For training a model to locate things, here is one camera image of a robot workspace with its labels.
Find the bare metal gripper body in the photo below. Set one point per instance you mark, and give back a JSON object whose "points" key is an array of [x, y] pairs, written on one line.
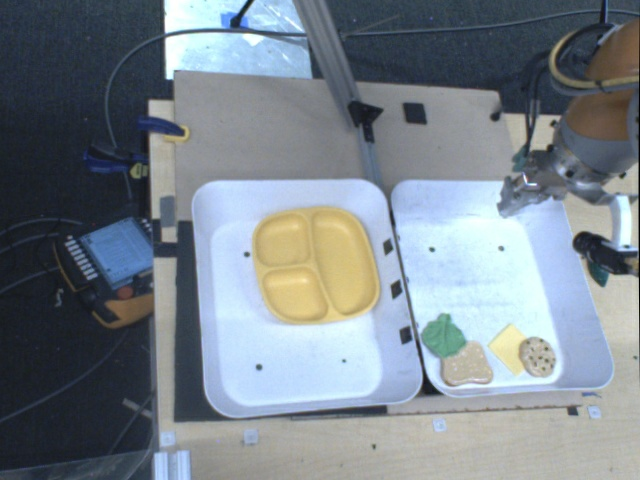
{"points": [[565, 173]]}

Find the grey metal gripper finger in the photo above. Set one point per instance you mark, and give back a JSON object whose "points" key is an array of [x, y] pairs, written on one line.
{"points": [[534, 197], [509, 200]]}

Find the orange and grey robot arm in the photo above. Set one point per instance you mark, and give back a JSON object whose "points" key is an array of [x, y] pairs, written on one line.
{"points": [[602, 118]]}

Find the white plastic tray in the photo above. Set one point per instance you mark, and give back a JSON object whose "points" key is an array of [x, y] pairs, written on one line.
{"points": [[280, 363], [480, 288]]}

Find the yellow cheese slice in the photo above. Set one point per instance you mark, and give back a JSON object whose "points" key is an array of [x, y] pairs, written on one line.
{"points": [[506, 346]]}

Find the green lettuce leaf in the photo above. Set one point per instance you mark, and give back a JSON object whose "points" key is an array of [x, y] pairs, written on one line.
{"points": [[441, 337]]}

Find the brown chocolate chip biscuit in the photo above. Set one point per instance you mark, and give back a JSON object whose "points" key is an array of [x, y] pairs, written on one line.
{"points": [[538, 357]]}

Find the tan bread slice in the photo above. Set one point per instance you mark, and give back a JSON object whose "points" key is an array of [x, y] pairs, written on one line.
{"points": [[467, 367]]}

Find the yellow divided plate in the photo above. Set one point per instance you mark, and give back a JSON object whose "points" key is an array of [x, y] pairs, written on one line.
{"points": [[340, 253]]}

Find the brown cardboard board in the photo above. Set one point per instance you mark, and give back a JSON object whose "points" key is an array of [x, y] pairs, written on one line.
{"points": [[260, 133]]}

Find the black cylinder on white bracket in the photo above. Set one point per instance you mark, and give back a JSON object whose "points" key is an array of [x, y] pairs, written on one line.
{"points": [[602, 250]]}

